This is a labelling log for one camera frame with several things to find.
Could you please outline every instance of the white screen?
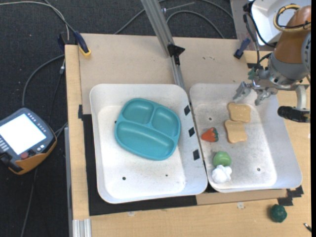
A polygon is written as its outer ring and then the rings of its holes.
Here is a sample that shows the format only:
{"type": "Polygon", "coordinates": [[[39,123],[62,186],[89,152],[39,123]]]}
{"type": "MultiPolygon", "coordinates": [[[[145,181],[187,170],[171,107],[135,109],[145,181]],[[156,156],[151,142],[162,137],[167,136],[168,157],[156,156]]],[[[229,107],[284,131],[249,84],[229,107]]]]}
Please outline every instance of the white screen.
{"type": "Polygon", "coordinates": [[[25,114],[0,126],[0,135],[18,155],[46,138],[25,114]]]}

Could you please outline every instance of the bread slice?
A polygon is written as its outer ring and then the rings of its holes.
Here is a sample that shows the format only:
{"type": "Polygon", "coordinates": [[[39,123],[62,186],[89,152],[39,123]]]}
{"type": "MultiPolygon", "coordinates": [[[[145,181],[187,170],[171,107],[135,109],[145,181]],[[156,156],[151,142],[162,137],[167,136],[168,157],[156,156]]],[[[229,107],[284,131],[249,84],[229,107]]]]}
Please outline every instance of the bread slice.
{"type": "Polygon", "coordinates": [[[241,121],[244,123],[250,122],[251,108],[247,104],[229,103],[228,106],[229,116],[232,121],[241,121]]]}
{"type": "Polygon", "coordinates": [[[230,143],[237,143],[247,140],[247,134],[241,121],[225,121],[227,139],[230,143]]]}

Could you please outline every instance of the wooden table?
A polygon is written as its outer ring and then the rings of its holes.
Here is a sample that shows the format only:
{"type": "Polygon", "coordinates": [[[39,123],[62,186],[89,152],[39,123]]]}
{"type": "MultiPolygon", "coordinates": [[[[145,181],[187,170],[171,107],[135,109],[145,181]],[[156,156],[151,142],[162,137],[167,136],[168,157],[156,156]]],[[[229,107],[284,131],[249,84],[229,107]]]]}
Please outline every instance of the wooden table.
{"type": "MultiPolygon", "coordinates": [[[[197,196],[198,206],[89,216],[83,124],[78,118],[78,106],[87,101],[86,93],[89,91],[89,86],[82,89],[82,77],[89,77],[92,84],[100,81],[104,83],[155,83],[155,80],[173,83],[173,78],[169,61],[166,61],[169,59],[164,56],[156,37],[113,35],[83,35],[83,37],[92,50],[91,57],[84,58],[78,52],[76,45],[66,46],[71,204],[74,220],[91,219],[93,237],[308,237],[311,235],[303,225],[305,222],[311,225],[312,222],[310,124],[288,120],[285,120],[285,124],[302,171],[304,194],[293,200],[293,206],[285,207],[288,216],[282,223],[271,221],[268,211],[273,204],[277,203],[276,198],[287,196],[286,190],[214,193],[212,197],[209,194],[201,194],[197,196]],[[118,53],[122,46],[125,50],[118,53]],[[100,64],[100,55],[103,57],[102,61],[105,61],[103,64],[100,64]],[[120,64],[122,71],[129,70],[131,75],[114,74],[113,68],[119,67],[120,64]],[[80,68],[83,66],[91,68],[90,74],[82,74],[80,68]],[[106,75],[104,78],[100,79],[93,74],[96,66],[104,66],[106,75]],[[149,75],[141,73],[135,75],[133,66],[139,67],[136,69],[151,70],[151,72],[149,75]],[[150,76],[156,72],[161,76],[150,76]]],[[[233,57],[233,53],[240,45],[238,40],[191,38],[174,38],[174,40],[177,45],[186,48],[180,56],[180,61],[187,87],[196,81],[239,83],[240,80],[246,79],[248,71],[246,64],[256,61],[256,54],[252,51],[246,51],[240,60],[233,57]]],[[[294,92],[279,92],[277,97],[280,105],[296,105],[294,92]]],[[[308,89],[309,106],[310,87],[308,89]]],[[[84,112],[88,113],[89,108],[84,109],[84,112]]]]}

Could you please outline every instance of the green ball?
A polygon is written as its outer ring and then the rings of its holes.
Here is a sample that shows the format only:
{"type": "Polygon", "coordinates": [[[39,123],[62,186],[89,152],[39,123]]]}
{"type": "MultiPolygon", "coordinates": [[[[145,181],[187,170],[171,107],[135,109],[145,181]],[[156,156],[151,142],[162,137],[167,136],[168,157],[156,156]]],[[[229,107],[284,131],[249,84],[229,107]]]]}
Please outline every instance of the green ball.
{"type": "Polygon", "coordinates": [[[232,159],[227,152],[218,151],[213,158],[214,166],[223,165],[225,167],[225,166],[230,166],[231,164],[232,164],[232,159]]]}
{"type": "Polygon", "coordinates": [[[272,206],[270,209],[270,217],[274,222],[283,222],[287,217],[284,206],[278,204],[272,206]]]}

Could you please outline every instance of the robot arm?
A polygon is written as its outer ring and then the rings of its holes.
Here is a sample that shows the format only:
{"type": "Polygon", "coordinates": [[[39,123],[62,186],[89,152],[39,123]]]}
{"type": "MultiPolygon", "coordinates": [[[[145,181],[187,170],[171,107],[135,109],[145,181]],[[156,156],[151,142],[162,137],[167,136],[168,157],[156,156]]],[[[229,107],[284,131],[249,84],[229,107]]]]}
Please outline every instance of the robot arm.
{"type": "Polygon", "coordinates": [[[310,111],[306,110],[305,89],[309,86],[300,84],[303,78],[311,74],[311,5],[299,7],[291,4],[282,7],[275,16],[274,25],[282,31],[280,39],[269,56],[268,66],[258,69],[256,66],[249,74],[252,82],[242,82],[233,97],[235,101],[246,97],[251,89],[257,92],[256,105],[279,90],[295,90],[297,106],[281,106],[278,114],[297,122],[310,122],[310,111]],[[286,9],[295,9],[295,13],[286,26],[278,24],[278,17],[286,9]]]}

